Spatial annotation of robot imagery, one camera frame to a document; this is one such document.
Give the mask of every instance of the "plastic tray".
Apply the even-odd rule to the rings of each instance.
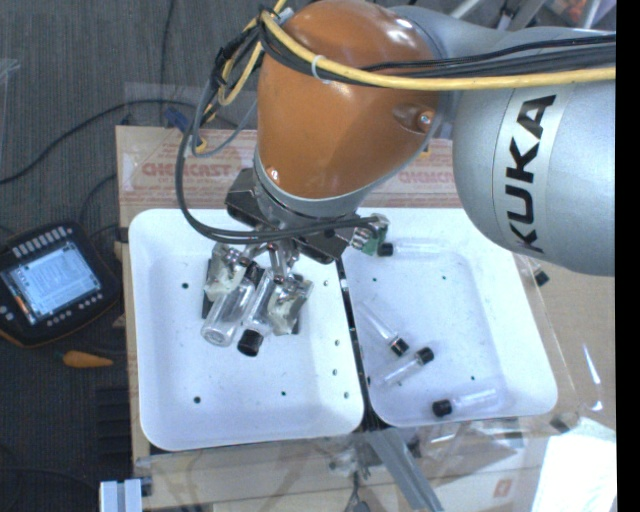
[[[246,229],[224,210],[203,222]],[[336,436],[364,402],[335,265],[302,259],[314,282],[298,335],[265,339],[257,357],[200,336],[202,285],[214,242],[179,210],[147,210],[129,229],[140,420],[165,450]]]
[[[544,414],[558,391],[513,255],[485,238],[461,209],[362,209],[387,215],[391,257],[346,252],[363,364],[376,413],[398,427]],[[359,304],[411,347],[401,360]],[[386,365],[428,346],[434,359],[393,386]],[[438,417],[435,401],[453,412]],[[462,401],[464,407],[455,407]]]

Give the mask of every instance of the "black vial cap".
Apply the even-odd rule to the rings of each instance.
[[[258,355],[263,340],[264,337],[258,331],[247,329],[242,333],[238,342],[238,350],[245,356],[255,357]]]
[[[247,267],[244,276],[257,288],[260,283],[260,279],[262,279],[262,274],[264,274],[264,269],[255,261],[252,261]]]
[[[393,244],[391,242],[383,242],[378,246],[378,256],[393,256]]]
[[[431,409],[433,410],[433,414],[438,418],[442,418],[443,416],[453,412],[453,407],[449,400],[438,400],[437,402],[433,402]]]
[[[407,350],[409,350],[409,344],[406,341],[404,341],[402,338],[398,338],[397,340],[395,340],[391,345],[389,345],[389,347],[391,348],[393,353],[398,357],[400,357]]]
[[[424,347],[416,352],[416,357],[422,364],[427,364],[428,362],[433,361],[435,356],[433,355],[433,350],[429,347]]]
[[[543,286],[549,281],[549,275],[544,270],[536,272],[533,277],[538,286]]]

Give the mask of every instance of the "yellow cable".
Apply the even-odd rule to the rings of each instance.
[[[521,87],[539,87],[544,85],[570,84],[614,80],[615,66],[576,71],[558,71],[554,73],[532,73],[512,76],[490,76],[477,78],[406,78],[400,76],[379,75],[357,68],[345,66],[327,58],[318,58],[289,34],[280,28],[267,13],[261,14],[267,29],[285,45],[294,55],[311,64],[316,59],[316,67],[335,75],[378,87],[409,89],[417,91],[455,91],[477,89],[513,89]]]
[[[287,3],[287,0],[278,0],[278,2],[276,2],[276,5],[273,7],[273,12],[275,12],[276,14],[279,13],[282,7],[284,7],[284,4],[286,3]],[[255,27],[257,22],[258,22],[258,17],[256,16],[247,24],[243,32],[246,32],[247,30]],[[226,86],[220,87],[220,90],[218,91],[218,103],[220,103],[220,105],[223,105],[223,106],[229,105],[231,102],[233,102],[236,99],[236,97],[244,87],[245,83],[249,79],[249,76],[251,76],[251,73],[253,73],[253,69],[256,65],[256,62],[258,62],[258,58],[260,57],[261,53],[262,53],[262,45],[260,43],[256,43],[256,46],[253,49],[253,53],[251,54],[251,57],[249,58],[249,61],[247,62],[247,65],[245,66],[242,72],[242,75],[240,75],[240,78],[236,83],[236,86],[233,89],[231,89],[228,93],[227,93]],[[229,78],[229,75],[231,74],[231,70],[233,69],[234,65],[235,65],[234,58],[231,58],[225,64],[222,70],[222,78],[225,81]]]

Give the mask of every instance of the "cable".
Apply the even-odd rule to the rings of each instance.
[[[173,18],[173,10],[175,8],[175,0],[170,0],[169,11],[167,13],[167,19],[164,23],[164,31],[162,33],[162,50],[160,54],[160,87],[164,85],[164,72],[167,57],[167,45],[169,41],[169,27],[171,26],[171,19]],[[160,124],[163,124],[164,118],[162,115],[162,104],[160,104]]]
[[[205,236],[206,238],[209,238],[216,242],[227,243],[227,244],[253,245],[253,244],[262,244],[266,242],[272,242],[276,240],[282,240],[285,238],[304,236],[312,233],[335,230],[340,228],[351,228],[351,227],[358,227],[358,226],[370,228],[371,227],[370,224],[378,220],[377,217],[365,217],[365,218],[358,218],[358,219],[318,222],[316,224],[300,227],[300,228],[266,230],[266,231],[226,230],[226,229],[214,228],[212,226],[207,226],[206,224],[203,224],[191,214],[186,204],[186,199],[184,195],[183,175],[184,175],[184,162],[186,159],[185,150],[188,147],[189,138],[193,136],[192,129],[193,129],[193,123],[191,128],[185,131],[185,133],[183,134],[182,140],[180,142],[180,147],[178,149],[178,156],[176,159],[176,168],[175,168],[176,196],[178,199],[178,205],[180,207],[180,210],[182,211],[187,222],[198,233]]]
[[[71,135],[73,135],[74,133],[80,131],[81,129],[85,128],[86,126],[88,126],[89,124],[93,123],[94,121],[101,119],[102,117],[104,117],[107,114],[110,114],[112,112],[116,112],[120,109],[126,108],[126,107],[130,107],[133,105],[140,105],[140,104],[150,104],[150,103],[173,103],[176,105],[183,105],[183,106],[188,106],[188,107],[192,107],[193,105],[191,103],[187,103],[184,101],[177,101],[177,100],[167,100],[164,98],[153,98],[153,99],[142,99],[142,100],[132,100],[132,101],[127,101],[124,103],[120,103],[118,105],[115,105],[113,107],[110,107],[106,110],[103,110],[102,112],[95,114],[94,116],[91,116],[88,119],[85,119],[83,122],[81,122],[80,124],[74,126],[73,128],[71,128],[69,131],[63,133],[61,136],[59,136],[57,139],[55,139],[53,142],[51,142],[30,164],[28,164],[27,166],[23,167],[20,171],[16,172],[15,174],[8,176],[6,178],[0,178],[0,185],[6,185],[7,183],[11,183],[12,181],[15,181],[19,178],[22,178],[23,176],[25,176],[26,174],[28,174],[30,171],[33,170],[33,168],[39,164],[42,160],[44,160],[47,155],[58,145],[60,144],[63,140],[67,139],[68,137],[70,137]]]
[[[71,473],[65,473],[64,471],[58,471],[56,469],[47,469],[47,468],[37,468],[37,467],[29,467],[29,466],[4,466],[0,467],[0,473],[32,473],[39,475],[51,475],[58,476],[64,478],[65,480],[69,480],[71,482],[76,482],[81,484],[86,489],[90,490],[93,493],[98,492],[98,488],[83,480],[82,478],[72,475]]]
[[[0,224],[0,231],[4,231],[5,233],[9,233],[9,235],[15,235],[16,234],[16,232],[13,229],[8,228],[7,226],[3,226],[2,224]]]
[[[263,12],[260,20],[265,28],[275,36],[290,52],[311,65],[316,54],[299,44],[275,23],[271,17]],[[538,87],[544,85],[560,85],[575,82],[588,82],[615,79],[616,68],[579,69],[573,71],[557,71],[554,73],[534,73],[513,76],[487,76],[472,78],[407,78],[391,75],[379,75],[345,66],[327,58],[319,59],[318,68],[329,71],[343,78],[361,84],[375,85],[405,90],[420,91],[452,91],[452,90],[480,90]]]
[[[605,36],[589,36],[579,37],[571,39],[556,39],[536,41],[533,43],[520,44],[517,46],[510,46],[508,48],[502,48],[487,53],[480,53],[476,55],[469,55],[466,57],[453,57],[447,59],[433,59],[433,60],[420,60],[420,61],[399,61],[399,62],[381,62],[371,66],[365,66],[361,68],[363,71],[381,71],[390,68],[418,68],[418,67],[445,67],[452,64],[465,64],[469,62],[481,62],[491,59],[497,59],[499,57],[505,57],[514,53],[525,52],[529,50],[544,50],[544,49],[556,49],[556,48],[575,48],[578,46],[594,46],[608,43],[615,43],[616,35],[609,34]]]
[[[351,495],[349,496],[349,500],[347,501],[347,506],[344,509],[344,512],[354,512],[356,508],[361,511],[369,510],[369,506],[366,502],[360,499],[360,495],[358,491],[360,490],[360,478],[358,475],[358,470],[353,472],[353,490],[351,491]]]
[[[196,108],[196,114],[195,114],[193,128],[192,128],[191,153],[198,158],[207,158],[207,157],[214,156],[218,154],[220,151],[222,151],[225,147],[227,147],[231,142],[233,142],[233,140],[240,134],[240,132],[247,125],[247,123],[251,119],[251,116],[253,115],[257,107],[257,102],[254,101],[252,106],[249,108],[249,110],[247,110],[244,117],[240,120],[240,123],[238,123],[238,125],[235,127],[231,135],[215,149],[202,153],[198,151],[198,141],[200,140],[199,126],[202,122],[201,112],[202,112],[202,109],[204,108],[204,105],[207,103],[207,97],[209,97],[210,93],[212,92],[213,92],[213,89],[211,86],[211,81],[209,80],[205,85],[205,88],[200,97],[200,102],[198,104],[198,107]]]
[[[18,465],[18,458],[16,457],[15,453],[13,453],[13,451],[11,451],[7,446],[5,446],[4,444],[0,444],[0,451],[4,452],[13,462],[13,465]],[[11,509],[13,509],[13,507],[15,507],[16,503],[18,502],[18,500],[20,499],[20,493],[22,492],[22,475],[21,474],[17,474],[16,475],[16,485],[14,486],[14,493],[13,496],[11,498],[11,500],[9,501],[9,504],[2,509],[2,512],[9,512]]]
[[[521,45],[512,49],[506,49],[500,52],[493,52],[490,54],[481,54],[470,57],[460,57],[453,59],[439,59],[428,61],[402,61],[398,63],[385,62],[372,66],[368,66],[366,70],[382,70],[389,67],[397,66],[399,68],[414,68],[414,67],[428,67],[428,69],[420,69],[418,71],[412,71],[410,73],[401,74],[403,77],[480,77],[480,76],[492,76],[492,75],[509,75],[521,72],[542,72],[542,71],[557,71],[558,69],[567,68],[581,68],[585,66],[593,66],[600,64],[608,64],[611,61],[615,61],[616,48],[613,44],[595,46],[595,44],[601,44],[602,42],[615,42],[615,36],[613,39],[610,37],[594,37],[588,38],[589,42],[580,42],[579,40],[560,41],[557,44],[554,41],[543,41],[531,45]],[[266,53],[274,60],[281,63],[284,66],[288,66],[291,69],[300,73],[314,76],[320,79],[338,80],[340,82],[361,84],[354,80],[348,80],[335,74],[328,74],[323,72],[322,76],[314,74],[314,64],[317,63],[318,58],[314,59],[314,63],[310,67],[306,62],[291,56],[283,45],[278,41],[274,41],[273,38],[269,38],[266,32],[261,33],[261,40]],[[557,51],[545,54],[536,54],[533,56],[521,56],[503,58],[501,60],[495,60],[496,56],[509,55],[524,50],[530,50],[532,48],[553,48],[558,47]]]
[[[98,235],[101,235],[102,233],[104,233],[105,231],[109,231],[110,229],[118,229],[119,224],[117,222],[114,222],[113,224],[108,224],[107,226],[103,226],[99,229],[96,229],[93,233],[91,233],[89,235],[89,238],[95,238]]]
[[[276,2],[271,12],[277,16],[286,3],[287,3],[287,0],[278,0],[278,2]],[[253,18],[247,24],[243,32],[249,32],[257,26],[258,26],[258,16]],[[238,79],[236,84],[228,91],[227,91],[226,82],[229,78],[229,75],[231,75],[231,71],[235,66],[235,63],[238,60],[240,60],[240,57],[236,57],[236,55],[233,55],[231,59],[227,61],[224,68],[222,69],[222,78],[225,81],[225,84],[222,85],[222,87],[220,87],[220,90],[218,91],[218,103],[220,105],[223,105],[223,106],[229,105],[231,102],[233,102],[236,99],[236,97],[238,96],[238,94],[246,84],[247,80],[249,79],[249,76],[256,69],[256,65],[258,63],[258,59],[260,58],[261,54],[262,54],[262,47],[260,43],[256,42],[253,48],[251,57],[249,57],[249,61],[247,62],[247,65],[245,66],[242,74],[240,75],[240,78]]]
[[[242,59],[245,55],[245,53],[249,50],[249,48],[252,46],[252,44],[254,44],[257,40],[258,40],[258,36],[255,33],[255,29],[253,29],[254,32],[253,33],[247,33],[245,36],[245,40],[243,42],[240,43],[240,47],[237,50],[237,57],[238,59]],[[222,65],[223,67],[226,66],[225,64],[220,64],[218,62],[217,66]],[[251,71],[255,71],[257,69],[257,65],[255,67],[251,68]],[[201,96],[200,96],[200,100],[198,101],[198,106],[196,107],[196,114],[197,114],[197,118],[196,118],[196,123],[194,125],[195,127],[195,139],[194,139],[194,143],[191,145],[192,147],[192,153],[194,155],[198,155],[199,153],[197,152],[197,141],[200,140],[200,134],[199,134],[199,129],[200,127],[204,126],[205,124],[211,122],[214,118],[220,119],[220,116],[218,115],[218,108],[220,106],[226,106],[229,103],[231,103],[231,101],[233,100],[229,100],[226,105],[222,105],[220,103],[220,91],[222,90],[222,88],[225,86],[226,84],[226,80],[228,79],[228,77],[224,78],[221,76],[222,73],[219,73],[218,70],[216,68],[214,68],[214,70],[211,73],[211,77],[209,78]],[[216,93],[213,90],[213,86],[214,84],[217,83],[218,84],[218,92]],[[234,84],[232,86],[232,90],[239,92],[239,88],[237,83]],[[249,121],[249,119],[243,119],[240,124],[236,124],[235,128],[238,128],[240,125],[244,126],[246,125],[246,123]]]
[[[85,214],[87,213],[86,210],[89,206],[89,201],[91,201],[91,198],[107,183],[109,183],[111,180],[115,179],[117,176],[116,173],[110,174],[109,176],[103,178],[102,180],[100,180],[92,189],[91,191],[87,194],[87,197],[85,198],[85,200],[82,202],[82,206],[80,207],[80,211],[78,213],[78,223],[82,224],[82,219],[84,218]]]
[[[202,117],[196,124],[197,128],[200,128],[203,124],[210,122],[216,116],[218,107],[220,106],[220,92],[227,86],[228,76],[231,72],[231,68],[229,68],[228,66],[234,61],[234,59],[242,58],[245,52],[248,51],[249,47],[253,44],[253,42],[257,40],[255,31],[255,27],[249,30],[245,29],[242,33],[240,33],[240,35],[233,38],[218,51],[208,81],[210,85],[203,91],[203,96],[201,97],[199,102],[199,108],[197,111],[202,112]],[[253,72],[255,67],[248,66],[245,71],[247,69],[251,73]],[[235,92],[239,92],[239,89],[240,88],[238,87],[238,84],[236,84],[234,86]],[[227,105],[231,103],[231,101],[228,99],[226,101]]]

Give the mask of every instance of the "glass vial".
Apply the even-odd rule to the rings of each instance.
[[[395,242],[384,242],[378,248],[378,256],[402,256],[406,258],[432,258],[442,254],[446,246],[428,238],[404,238]]]
[[[449,414],[477,412],[490,409],[498,405],[501,393],[497,387],[489,387],[471,391],[444,400],[437,400],[431,404],[431,410],[438,418]]]
[[[356,319],[366,322],[386,342],[393,354],[400,357],[409,350],[409,344],[400,337],[398,331],[382,320],[367,303],[359,302],[355,309]]]
[[[251,299],[261,269],[251,263],[240,284],[231,292],[220,295],[200,329],[202,337],[213,345],[228,347],[233,343]]]
[[[238,342],[238,350],[246,356],[257,356],[262,341],[273,332],[269,320],[269,302],[277,287],[273,271],[266,269],[242,322],[244,332]]]
[[[434,354],[429,347],[421,348],[413,357],[403,358],[391,366],[387,366],[377,381],[382,386],[392,386],[418,373],[428,362],[433,361]]]

